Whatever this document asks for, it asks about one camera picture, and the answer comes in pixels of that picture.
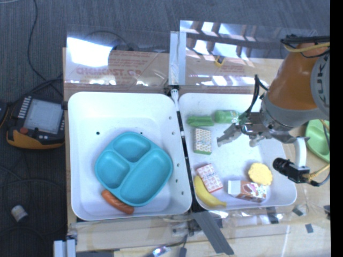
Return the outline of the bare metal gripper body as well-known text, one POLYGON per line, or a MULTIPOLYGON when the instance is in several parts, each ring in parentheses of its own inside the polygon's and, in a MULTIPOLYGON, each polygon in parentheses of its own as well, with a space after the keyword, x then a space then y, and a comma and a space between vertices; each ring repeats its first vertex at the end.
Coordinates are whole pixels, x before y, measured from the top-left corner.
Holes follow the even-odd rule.
POLYGON ((240 120, 241 131, 250 140, 270 139, 269 129, 263 124, 259 112, 244 113, 240 120))

